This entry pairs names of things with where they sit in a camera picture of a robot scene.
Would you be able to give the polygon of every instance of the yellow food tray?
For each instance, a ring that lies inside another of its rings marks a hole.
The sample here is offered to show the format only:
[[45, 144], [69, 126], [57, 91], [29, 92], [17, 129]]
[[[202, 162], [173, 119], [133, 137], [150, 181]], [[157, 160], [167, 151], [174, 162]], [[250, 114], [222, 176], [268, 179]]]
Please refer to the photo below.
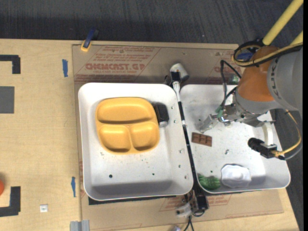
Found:
[[96, 107], [95, 122], [101, 146], [114, 154], [142, 153], [159, 142], [154, 108], [143, 98], [103, 100]]

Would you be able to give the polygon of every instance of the blue clip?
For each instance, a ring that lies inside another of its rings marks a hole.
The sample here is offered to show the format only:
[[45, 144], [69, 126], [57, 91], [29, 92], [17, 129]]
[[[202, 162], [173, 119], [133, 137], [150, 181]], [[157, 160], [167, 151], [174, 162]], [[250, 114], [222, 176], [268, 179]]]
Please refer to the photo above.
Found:
[[98, 30], [96, 30], [94, 27], [91, 28], [90, 32], [87, 35], [86, 40], [84, 40], [81, 44], [81, 50], [87, 52], [92, 44], [91, 40], [93, 38], [96, 38], [97, 35], [98, 35]]
[[252, 52], [241, 53], [237, 56], [237, 60], [249, 61], [254, 54]]

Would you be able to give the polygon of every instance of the green sponge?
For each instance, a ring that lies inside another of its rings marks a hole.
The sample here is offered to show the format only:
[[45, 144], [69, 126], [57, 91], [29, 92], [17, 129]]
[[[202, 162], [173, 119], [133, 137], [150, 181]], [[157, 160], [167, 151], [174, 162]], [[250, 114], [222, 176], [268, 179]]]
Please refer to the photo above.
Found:
[[220, 181], [214, 176], [205, 177], [203, 175], [198, 176], [199, 183], [207, 190], [215, 190], [220, 187]]

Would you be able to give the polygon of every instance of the wooden board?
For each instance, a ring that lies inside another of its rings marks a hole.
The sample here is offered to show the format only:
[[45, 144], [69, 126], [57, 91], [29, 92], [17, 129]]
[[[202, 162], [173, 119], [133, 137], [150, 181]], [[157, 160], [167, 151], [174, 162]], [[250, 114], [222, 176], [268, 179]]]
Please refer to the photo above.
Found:
[[[6, 187], [0, 197], [0, 207], [8, 202], [8, 188], [21, 187], [21, 211], [18, 216], [1, 217], [0, 230], [69, 230], [70, 221], [82, 220], [80, 189], [76, 187], [74, 197], [71, 186], [72, 177], [76, 178], [76, 186], [80, 183], [72, 66], [72, 45], [80, 43], [0, 39], [0, 54], [21, 57], [20, 75], [12, 75], [10, 63], [0, 62], [0, 86], [15, 87], [14, 114], [0, 114], [0, 177]], [[96, 44], [138, 46], [143, 43]], [[144, 45], [206, 47], [203, 44]], [[63, 59], [68, 61], [68, 77], [64, 77]], [[196, 222], [195, 230], [298, 230], [286, 190], [279, 190], [279, 197], [284, 210], [281, 214]], [[40, 212], [42, 204], [48, 204], [48, 212]], [[168, 231], [171, 227], [139, 230]]]

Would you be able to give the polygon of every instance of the gray carpet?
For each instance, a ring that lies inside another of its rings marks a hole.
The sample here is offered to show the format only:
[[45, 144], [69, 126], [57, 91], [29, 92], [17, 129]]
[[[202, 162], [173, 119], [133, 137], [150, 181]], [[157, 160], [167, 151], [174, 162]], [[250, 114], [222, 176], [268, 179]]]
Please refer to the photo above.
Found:
[[[291, 1], [0, 0], [0, 38], [84, 39], [94, 26], [99, 40], [242, 44], [265, 36]], [[288, 45], [302, 29], [303, 7], [273, 44]], [[281, 111], [276, 115], [287, 147], [294, 130]], [[288, 165], [292, 182], [287, 190], [303, 230], [302, 153]]]

